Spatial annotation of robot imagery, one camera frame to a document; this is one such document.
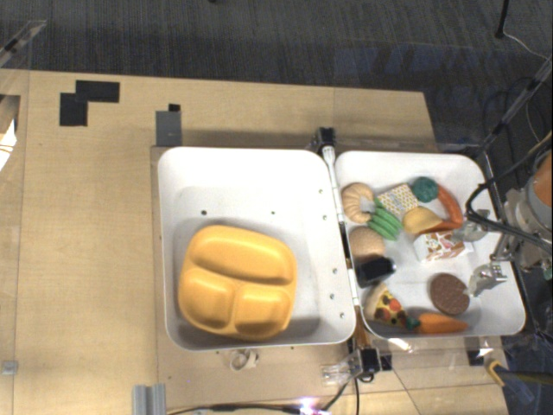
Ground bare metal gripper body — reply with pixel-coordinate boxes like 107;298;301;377
490;187;542;271

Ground orange sausage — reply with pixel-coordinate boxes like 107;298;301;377
435;183;466;232

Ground white carton with orange print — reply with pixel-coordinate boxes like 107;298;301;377
413;230;474;263

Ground brown round biscuit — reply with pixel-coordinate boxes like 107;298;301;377
429;272;471;316

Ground yellow bread wedge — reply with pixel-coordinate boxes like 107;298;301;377
402;205;442;236

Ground dark green broccoli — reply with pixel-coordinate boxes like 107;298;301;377
410;176;440;204

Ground orange carrot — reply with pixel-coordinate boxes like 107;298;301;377
404;311;469;335

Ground white plastic tray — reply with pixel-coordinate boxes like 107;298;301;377
156;146;358;353
334;150;528;342

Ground yellow patterned carton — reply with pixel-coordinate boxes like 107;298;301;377
376;182;420;215

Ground green pea pods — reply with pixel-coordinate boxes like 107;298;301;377
366;197;404;242

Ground round beige bread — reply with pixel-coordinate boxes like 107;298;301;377
348;226;386;260

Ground pizza slice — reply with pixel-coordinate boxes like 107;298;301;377
363;283;410;329

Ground beige croissant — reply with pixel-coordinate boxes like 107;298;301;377
340;182;376;225

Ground orange divided plate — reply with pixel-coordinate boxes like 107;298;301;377
177;224;300;342

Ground black block with wires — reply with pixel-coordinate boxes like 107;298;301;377
359;347;382;376
316;126;338;149

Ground white coiled strap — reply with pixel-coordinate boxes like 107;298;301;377
227;348;261;372

